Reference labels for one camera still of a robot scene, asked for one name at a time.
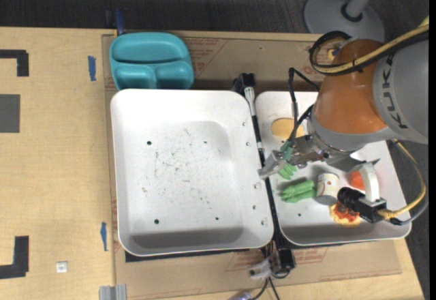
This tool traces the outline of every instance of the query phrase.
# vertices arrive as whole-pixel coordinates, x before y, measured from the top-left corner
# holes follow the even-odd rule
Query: gray circular base
[[[384,27],[377,13],[366,6],[360,21],[350,21],[341,13],[341,7],[348,2],[349,0],[307,0],[304,18],[309,32],[324,34],[342,31],[352,37],[384,43]]]

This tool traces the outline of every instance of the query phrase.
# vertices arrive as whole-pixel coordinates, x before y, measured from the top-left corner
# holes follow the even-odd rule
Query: metal stand
[[[307,0],[304,19],[311,33],[342,31],[352,37],[384,42],[383,22],[369,0]]]

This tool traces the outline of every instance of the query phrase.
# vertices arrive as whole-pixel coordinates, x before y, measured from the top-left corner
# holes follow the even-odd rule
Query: black corner marker
[[[29,77],[29,53],[27,51],[0,49],[0,59],[16,59],[17,77]]]
[[[12,264],[0,266],[0,280],[26,277],[26,272],[29,272],[29,236],[18,236]]]

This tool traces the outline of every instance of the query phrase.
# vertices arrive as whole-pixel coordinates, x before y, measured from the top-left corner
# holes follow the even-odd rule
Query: blue object
[[[171,33],[125,33],[112,42],[109,55],[118,90],[189,89],[193,84],[189,51]]]

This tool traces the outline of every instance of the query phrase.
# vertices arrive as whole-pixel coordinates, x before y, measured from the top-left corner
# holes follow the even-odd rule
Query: gray square
[[[20,132],[20,96],[0,94],[0,133]]]

